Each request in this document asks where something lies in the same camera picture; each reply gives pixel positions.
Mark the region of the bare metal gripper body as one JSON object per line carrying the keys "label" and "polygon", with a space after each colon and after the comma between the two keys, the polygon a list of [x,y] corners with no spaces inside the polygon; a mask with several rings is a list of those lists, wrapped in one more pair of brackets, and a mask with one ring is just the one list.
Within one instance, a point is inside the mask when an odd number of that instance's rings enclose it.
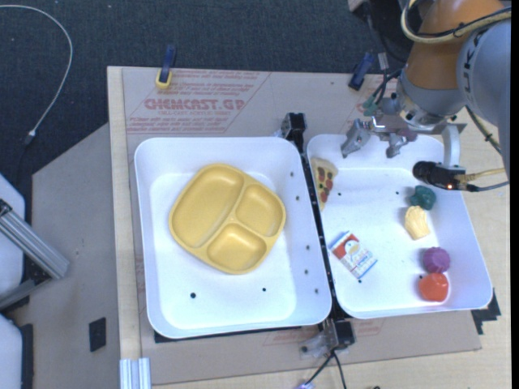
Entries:
{"label": "bare metal gripper body", "polygon": [[422,109],[401,109],[392,113],[377,109],[371,115],[370,130],[382,141],[415,141],[420,134],[432,134],[441,116]]}

